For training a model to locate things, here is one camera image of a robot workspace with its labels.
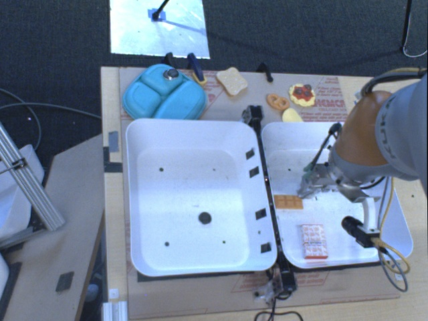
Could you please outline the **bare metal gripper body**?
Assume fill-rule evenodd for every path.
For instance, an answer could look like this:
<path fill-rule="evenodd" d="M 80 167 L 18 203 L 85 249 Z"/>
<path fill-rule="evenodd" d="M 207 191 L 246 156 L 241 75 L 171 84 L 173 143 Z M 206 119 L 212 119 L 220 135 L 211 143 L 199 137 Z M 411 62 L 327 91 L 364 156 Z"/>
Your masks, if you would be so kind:
<path fill-rule="evenodd" d="M 324 192 L 338 192 L 350 202 L 362 202 L 368 198 L 360 186 L 342 174 L 342 171 L 334 165 L 312 164 L 304 168 L 303 179 L 310 181 L 311 194 L 315 189 Z"/>

